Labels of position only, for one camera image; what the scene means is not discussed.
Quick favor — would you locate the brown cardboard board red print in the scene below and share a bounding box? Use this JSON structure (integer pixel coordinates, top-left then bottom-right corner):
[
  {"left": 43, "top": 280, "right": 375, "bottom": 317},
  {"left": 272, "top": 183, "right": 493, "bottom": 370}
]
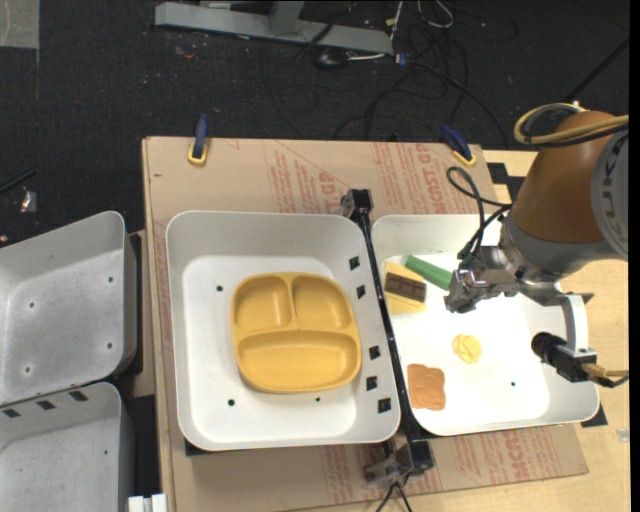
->
[{"left": 141, "top": 136, "right": 591, "bottom": 512}]

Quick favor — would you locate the green toy vegetable stick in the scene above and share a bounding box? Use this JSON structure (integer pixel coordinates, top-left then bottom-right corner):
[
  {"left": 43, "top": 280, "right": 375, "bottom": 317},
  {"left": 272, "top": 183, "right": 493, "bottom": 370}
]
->
[{"left": 404, "top": 254, "right": 454, "bottom": 291}]

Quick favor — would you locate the yellow divided plate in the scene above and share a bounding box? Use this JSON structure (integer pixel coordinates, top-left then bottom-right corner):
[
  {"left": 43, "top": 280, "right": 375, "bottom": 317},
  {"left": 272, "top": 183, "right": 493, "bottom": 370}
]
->
[{"left": 229, "top": 271, "right": 364, "bottom": 395}]

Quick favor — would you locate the black cylinder on white bracket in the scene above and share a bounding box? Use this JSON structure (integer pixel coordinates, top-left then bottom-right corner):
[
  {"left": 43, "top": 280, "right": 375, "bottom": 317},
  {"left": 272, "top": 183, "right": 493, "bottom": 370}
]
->
[{"left": 530, "top": 293, "right": 599, "bottom": 384}]

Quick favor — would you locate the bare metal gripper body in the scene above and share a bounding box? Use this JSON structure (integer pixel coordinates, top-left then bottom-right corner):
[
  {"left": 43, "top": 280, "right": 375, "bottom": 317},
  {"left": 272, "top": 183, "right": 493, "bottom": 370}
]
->
[{"left": 452, "top": 246, "right": 524, "bottom": 302}]

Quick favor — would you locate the brown toy bread slice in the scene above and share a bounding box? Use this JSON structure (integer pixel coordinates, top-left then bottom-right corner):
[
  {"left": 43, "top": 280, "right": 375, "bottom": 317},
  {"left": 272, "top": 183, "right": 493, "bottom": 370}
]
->
[{"left": 406, "top": 362, "right": 448, "bottom": 413}]

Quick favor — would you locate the yellow packet with chocolate picture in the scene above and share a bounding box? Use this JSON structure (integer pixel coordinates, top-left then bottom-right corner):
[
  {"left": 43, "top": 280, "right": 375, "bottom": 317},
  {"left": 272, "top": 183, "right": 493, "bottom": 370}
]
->
[{"left": 383, "top": 260, "right": 429, "bottom": 316}]

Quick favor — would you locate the yellow round toy biscuit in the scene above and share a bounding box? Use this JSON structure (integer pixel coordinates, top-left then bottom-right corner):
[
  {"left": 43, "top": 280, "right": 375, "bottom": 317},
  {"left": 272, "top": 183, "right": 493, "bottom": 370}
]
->
[{"left": 450, "top": 333, "right": 484, "bottom": 365}]

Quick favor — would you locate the white plastic tray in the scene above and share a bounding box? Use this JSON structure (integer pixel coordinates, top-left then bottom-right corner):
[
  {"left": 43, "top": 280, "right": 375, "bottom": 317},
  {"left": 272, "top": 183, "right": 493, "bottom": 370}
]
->
[
  {"left": 370, "top": 213, "right": 602, "bottom": 438},
  {"left": 164, "top": 209, "right": 403, "bottom": 453},
  {"left": 0, "top": 210, "right": 139, "bottom": 407},
  {"left": 0, "top": 381, "right": 137, "bottom": 512}
]

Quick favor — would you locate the black computer mouse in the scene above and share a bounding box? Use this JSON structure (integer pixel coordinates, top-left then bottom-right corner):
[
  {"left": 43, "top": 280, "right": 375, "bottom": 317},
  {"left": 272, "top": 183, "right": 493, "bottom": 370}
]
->
[{"left": 313, "top": 47, "right": 351, "bottom": 71}]

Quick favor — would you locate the thin black rod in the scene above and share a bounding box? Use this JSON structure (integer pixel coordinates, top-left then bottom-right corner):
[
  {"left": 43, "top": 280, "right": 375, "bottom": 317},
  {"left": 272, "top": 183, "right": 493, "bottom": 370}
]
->
[{"left": 353, "top": 208, "right": 422, "bottom": 447}]

